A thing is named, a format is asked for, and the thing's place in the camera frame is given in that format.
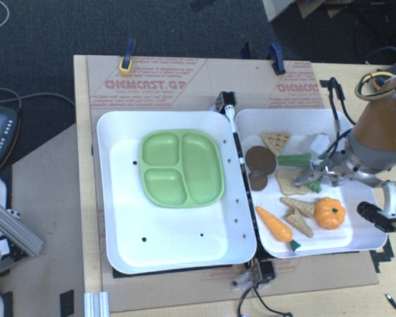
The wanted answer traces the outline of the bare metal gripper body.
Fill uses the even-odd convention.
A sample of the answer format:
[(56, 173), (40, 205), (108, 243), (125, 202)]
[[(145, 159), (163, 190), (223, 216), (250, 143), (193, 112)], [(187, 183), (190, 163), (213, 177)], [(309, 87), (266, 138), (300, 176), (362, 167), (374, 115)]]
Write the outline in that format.
[(321, 171), (334, 186), (342, 184), (345, 179), (361, 182), (371, 188), (380, 188), (386, 183), (378, 178), (379, 169), (364, 164), (352, 150), (336, 151), (325, 161)]

